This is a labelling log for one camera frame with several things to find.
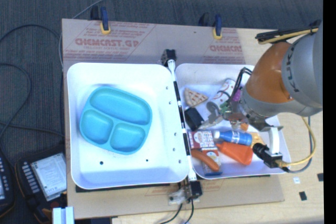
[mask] blue divided plate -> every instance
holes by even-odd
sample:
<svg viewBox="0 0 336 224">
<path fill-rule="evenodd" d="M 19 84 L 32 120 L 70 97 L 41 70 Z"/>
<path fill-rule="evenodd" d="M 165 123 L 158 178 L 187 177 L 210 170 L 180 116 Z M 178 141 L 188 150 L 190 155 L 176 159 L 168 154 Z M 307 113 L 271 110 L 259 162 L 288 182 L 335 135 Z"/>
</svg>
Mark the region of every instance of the blue divided plate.
<svg viewBox="0 0 336 224">
<path fill-rule="evenodd" d="M 151 123 L 152 110 L 146 101 L 128 92 L 103 86 L 89 96 L 79 128 L 89 143 L 128 155 L 142 147 Z"/>
</svg>

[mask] yellow cable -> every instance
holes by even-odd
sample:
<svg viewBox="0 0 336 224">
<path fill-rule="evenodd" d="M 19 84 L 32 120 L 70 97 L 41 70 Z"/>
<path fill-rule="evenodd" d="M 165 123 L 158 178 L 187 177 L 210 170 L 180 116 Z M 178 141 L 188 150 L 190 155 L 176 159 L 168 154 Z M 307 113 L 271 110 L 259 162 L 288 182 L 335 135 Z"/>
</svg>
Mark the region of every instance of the yellow cable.
<svg viewBox="0 0 336 224">
<path fill-rule="evenodd" d="M 284 161 L 282 161 L 280 159 L 276 160 L 276 163 L 278 164 L 278 166 L 280 168 L 282 168 L 282 167 L 288 167 L 288 166 L 291 166 L 291 165 L 298 165 L 298 164 L 305 163 L 305 162 L 309 161 L 313 157 L 313 155 L 315 154 L 315 151 L 316 151 L 316 139 L 315 139 L 314 133 L 313 133 L 311 127 L 309 126 L 308 122 L 303 117 L 302 117 L 302 120 L 303 120 L 304 124 L 306 125 L 306 127 L 308 128 L 308 131 L 310 132 L 311 138 L 313 140 L 313 150 L 309 154 L 308 157 L 306 157 L 306 158 L 304 158 L 304 159 L 302 159 L 302 160 L 300 160 L 298 162 L 287 163 L 287 162 L 284 162 Z"/>
<path fill-rule="evenodd" d="M 314 28 L 312 30 L 309 29 L 309 30 L 299 31 L 299 32 L 295 32 L 295 33 L 290 33 L 290 34 L 274 37 L 274 38 L 267 39 L 267 40 L 264 40 L 264 41 L 258 41 L 258 43 L 261 44 L 261 45 L 264 45 L 264 44 L 267 44 L 267 43 L 274 43 L 274 42 L 279 41 L 279 40 L 289 39 L 289 38 L 292 38 L 292 37 L 297 37 L 297 36 L 310 34 L 310 33 L 316 33 L 317 30 L 319 30 L 319 29 Z"/>
</svg>

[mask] blue bottle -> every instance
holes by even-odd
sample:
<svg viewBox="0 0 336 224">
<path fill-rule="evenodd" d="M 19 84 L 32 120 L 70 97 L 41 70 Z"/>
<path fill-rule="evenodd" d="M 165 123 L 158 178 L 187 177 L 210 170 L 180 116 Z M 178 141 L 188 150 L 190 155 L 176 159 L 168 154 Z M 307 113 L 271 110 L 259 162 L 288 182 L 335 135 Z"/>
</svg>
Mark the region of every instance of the blue bottle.
<svg viewBox="0 0 336 224">
<path fill-rule="evenodd" d="M 246 146 L 250 146 L 252 143 L 252 135 L 249 133 L 242 133 L 231 130 L 226 132 L 214 131 L 213 134 L 215 139 L 222 139 L 230 143 Z"/>
</svg>

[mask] brown sausage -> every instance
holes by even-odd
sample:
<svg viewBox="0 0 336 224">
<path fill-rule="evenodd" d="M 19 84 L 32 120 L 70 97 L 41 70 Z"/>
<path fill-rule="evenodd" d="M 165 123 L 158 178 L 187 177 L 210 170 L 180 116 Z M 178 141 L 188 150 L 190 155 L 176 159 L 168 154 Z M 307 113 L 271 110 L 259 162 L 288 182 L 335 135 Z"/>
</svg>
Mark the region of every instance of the brown sausage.
<svg viewBox="0 0 336 224">
<path fill-rule="evenodd" d="M 207 166 L 209 166 L 209 168 L 214 171 L 217 172 L 219 171 L 219 165 L 212 159 L 210 158 L 208 155 L 206 155 L 205 153 L 193 149 L 191 150 L 191 156 L 199 159 L 201 162 L 205 163 Z"/>
</svg>

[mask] white tray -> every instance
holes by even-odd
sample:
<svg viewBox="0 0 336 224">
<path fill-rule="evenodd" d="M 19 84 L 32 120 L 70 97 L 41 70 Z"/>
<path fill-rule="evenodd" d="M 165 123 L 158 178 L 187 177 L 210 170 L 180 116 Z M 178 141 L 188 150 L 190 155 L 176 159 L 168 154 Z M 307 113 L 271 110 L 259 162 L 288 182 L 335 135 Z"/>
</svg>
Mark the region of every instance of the white tray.
<svg viewBox="0 0 336 224">
<path fill-rule="evenodd" d="M 247 67 L 253 70 L 253 66 L 248 65 L 214 65 L 214 64 L 197 64 L 197 63 L 184 63 L 176 69 L 176 80 L 180 91 L 182 106 L 186 107 L 187 104 L 184 101 L 183 91 L 185 88 L 195 90 L 206 94 L 209 99 L 214 97 L 217 91 L 221 88 L 224 81 L 227 78 L 231 78 L 236 81 L 240 70 L 243 67 Z M 242 85 L 246 83 L 248 75 L 243 75 Z M 201 103 L 196 107 L 200 115 L 204 120 L 210 115 L 210 112 L 206 108 L 206 102 Z M 267 120 L 268 124 L 274 126 L 280 126 L 278 118 L 276 116 Z M 231 130 L 231 125 L 228 121 L 221 121 L 218 125 L 210 127 L 208 130 Z M 249 127 L 248 132 L 258 132 L 252 126 Z M 259 132 L 259 135 L 266 144 L 269 144 L 269 136 L 267 132 Z M 290 156 L 286 146 L 286 142 L 282 131 L 279 132 L 280 136 L 280 152 L 283 154 L 283 160 L 290 162 Z M 205 176 L 203 172 L 202 163 L 193 158 L 193 166 L 196 173 L 205 179 L 219 179 L 228 177 L 242 177 L 242 176 L 260 176 L 270 174 L 281 174 L 284 171 L 280 168 L 269 168 L 263 161 L 255 154 L 253 155 L 250 165 L 243 165 L 230 157 L 219 153 L 220 162 L 223 173 L 221 175 Z"/>
<path fill-rule="evenodd" d="M 188 165 L 170 72 L 160 65 L 77 63 L 67 73 L 71 175 L 77 186 L 99 189 L 180 182 Z M 87 142 L 79 131 L 81 112 L 93 90 L 115 87 L 145 100 L 152 124 L 143 146 L 122 155 Z"/>
</svg>

